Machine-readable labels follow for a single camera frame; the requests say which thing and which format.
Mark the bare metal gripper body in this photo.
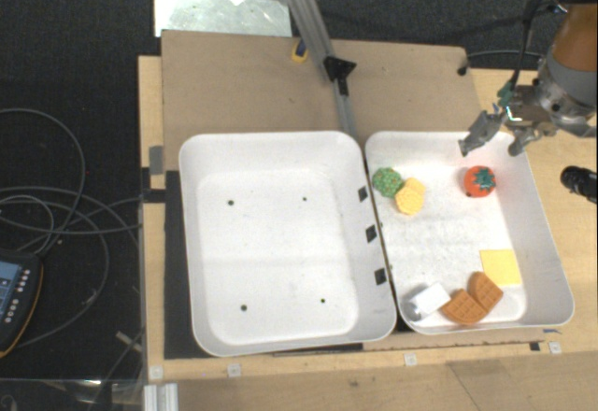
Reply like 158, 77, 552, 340
505, 85, 598, 138

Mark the red tomato with green top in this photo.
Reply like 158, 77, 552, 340
463, 164, 497, 201

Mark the white plastic tray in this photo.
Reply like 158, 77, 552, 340
363, 130, 576, 336
178, 130, 399, 359

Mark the yellow cheese slice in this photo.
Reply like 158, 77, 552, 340
478, 248, 523, 288

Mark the orange waffle piece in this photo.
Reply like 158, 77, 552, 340
439, 288, 488, 326
467, 271, 505, 314

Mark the small white and grey bottle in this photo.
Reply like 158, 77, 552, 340
403, 282, 452, 324

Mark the brown cardboard board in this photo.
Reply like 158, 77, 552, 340
160, 29, 548, 353

